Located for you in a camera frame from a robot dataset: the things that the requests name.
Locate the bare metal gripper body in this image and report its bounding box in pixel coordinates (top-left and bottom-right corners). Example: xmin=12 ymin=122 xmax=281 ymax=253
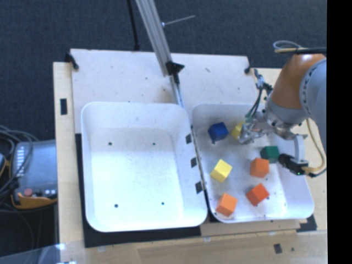
xmin=246 ymin=111 xmax=302 ymax=140

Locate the yellow cube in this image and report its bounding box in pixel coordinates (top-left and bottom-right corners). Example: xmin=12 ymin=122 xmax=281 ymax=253
xmin=230 ymin=121 xmax=245 ymax=140
xmin=210 ymin=158 xmax=233 ymax=184

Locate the green cube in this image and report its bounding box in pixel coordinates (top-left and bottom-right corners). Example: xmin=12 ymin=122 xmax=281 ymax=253
xmin=259 ymin=145 xmax=281 ymax=164

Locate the blue cube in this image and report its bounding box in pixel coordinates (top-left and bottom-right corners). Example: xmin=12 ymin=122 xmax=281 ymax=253
xmin=207 ymin=122 xmax=229 ymax=144

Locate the orange cube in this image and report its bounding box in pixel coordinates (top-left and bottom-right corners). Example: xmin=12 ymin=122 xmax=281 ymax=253
xmin=249 ymin=157 xmax=270 ymax=179
xmin=215 ymin=192 xmax=239 ymax=218

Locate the white plastic tray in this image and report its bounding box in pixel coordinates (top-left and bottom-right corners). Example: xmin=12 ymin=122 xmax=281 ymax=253
xmin=190 ymin=103 xmax=315 ymax=224
xmin=80 ymin=101 xmax=208 ymax=233

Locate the red-orange cube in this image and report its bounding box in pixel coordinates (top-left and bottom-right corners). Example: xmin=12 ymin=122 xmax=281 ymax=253
xmin=245 ymin=183 xmax=271 ymax=207

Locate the pale wood board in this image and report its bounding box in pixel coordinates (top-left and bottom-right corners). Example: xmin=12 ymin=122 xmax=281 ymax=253
xmin=52 ymin=62 xmax=328 ymax=264

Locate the black cylinder on white bracket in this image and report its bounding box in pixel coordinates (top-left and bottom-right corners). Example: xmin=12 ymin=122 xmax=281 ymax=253
xmin=277 ymin=133 xmax=310 ymax=177

